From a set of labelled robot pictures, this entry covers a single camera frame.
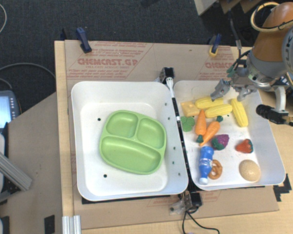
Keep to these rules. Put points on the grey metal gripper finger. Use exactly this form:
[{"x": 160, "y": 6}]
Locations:
[
  {"x": 219, "y": 91},
  {"x": 244, "y": 94}
]

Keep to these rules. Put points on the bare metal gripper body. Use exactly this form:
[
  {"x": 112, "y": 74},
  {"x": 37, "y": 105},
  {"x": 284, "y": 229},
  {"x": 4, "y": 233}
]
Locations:
[{"x": 243, "y": 80}]

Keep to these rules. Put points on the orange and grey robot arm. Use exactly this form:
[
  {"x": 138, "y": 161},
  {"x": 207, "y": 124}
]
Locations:
[{"x": 271, "y": 38}]

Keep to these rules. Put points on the yellow corn cob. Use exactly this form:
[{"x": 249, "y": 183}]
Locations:
[
  {"x": 218, "y": 110},
  {"x": 240, "y": 114},
  {"x": 205, "y": 103}
]

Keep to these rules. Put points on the yellow cheese wedge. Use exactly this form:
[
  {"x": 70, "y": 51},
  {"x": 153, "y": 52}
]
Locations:
[{"x": 189, "y": 108}]

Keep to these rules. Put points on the orange carrot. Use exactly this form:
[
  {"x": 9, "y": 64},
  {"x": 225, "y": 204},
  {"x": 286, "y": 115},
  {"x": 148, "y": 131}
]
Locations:
[
  {"x": 201, "y": 124},
  {"x": 211, "y": 130}
]

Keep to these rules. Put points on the green lettuce leaf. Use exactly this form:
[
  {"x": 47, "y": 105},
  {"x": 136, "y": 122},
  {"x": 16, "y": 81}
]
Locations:
[{"x": 187, "y": 124}]

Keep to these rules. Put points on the thin black and white rod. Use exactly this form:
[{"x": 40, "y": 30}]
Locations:
[{"x": 177, "y": 113}]

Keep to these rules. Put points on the purple grapes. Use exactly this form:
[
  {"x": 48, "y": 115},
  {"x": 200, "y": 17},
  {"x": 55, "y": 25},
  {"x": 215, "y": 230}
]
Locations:
[{"x": 221, "y": 141}]

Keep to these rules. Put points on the white plastic tray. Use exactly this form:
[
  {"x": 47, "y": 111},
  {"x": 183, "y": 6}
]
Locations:
[
  {"x": 92, "y": 179},
  {"x": 266, "y": 140}
]

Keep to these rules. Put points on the red strawberry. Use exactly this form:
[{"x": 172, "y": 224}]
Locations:
[{"x": 244, "y": 146}]

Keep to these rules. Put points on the blue bottle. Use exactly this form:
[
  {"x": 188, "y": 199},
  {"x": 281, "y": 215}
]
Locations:
[{"x": 205, "y": 162}]

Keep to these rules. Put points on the beige egg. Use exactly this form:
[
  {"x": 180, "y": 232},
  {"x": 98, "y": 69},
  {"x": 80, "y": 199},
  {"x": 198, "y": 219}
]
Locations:
[{"x": 249, "y": 170}]

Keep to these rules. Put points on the brown pretzel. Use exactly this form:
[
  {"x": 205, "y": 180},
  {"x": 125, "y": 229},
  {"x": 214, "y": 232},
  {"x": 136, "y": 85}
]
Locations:
[{"x": 216, "y": 170}]

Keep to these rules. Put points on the brown cardboard board red print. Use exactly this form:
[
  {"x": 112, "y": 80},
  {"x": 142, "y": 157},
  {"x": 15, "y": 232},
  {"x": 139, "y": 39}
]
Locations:
[{"x": 136, "y": 62}]

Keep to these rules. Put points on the green divided plate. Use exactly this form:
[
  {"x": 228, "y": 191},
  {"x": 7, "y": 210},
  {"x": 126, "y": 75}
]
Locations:
[{"x": 129, "y": 152}]

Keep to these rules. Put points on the black cylinder on white bracket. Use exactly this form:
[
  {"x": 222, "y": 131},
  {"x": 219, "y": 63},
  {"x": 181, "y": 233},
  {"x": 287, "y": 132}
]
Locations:
[{"x": 268, "y": 112}]

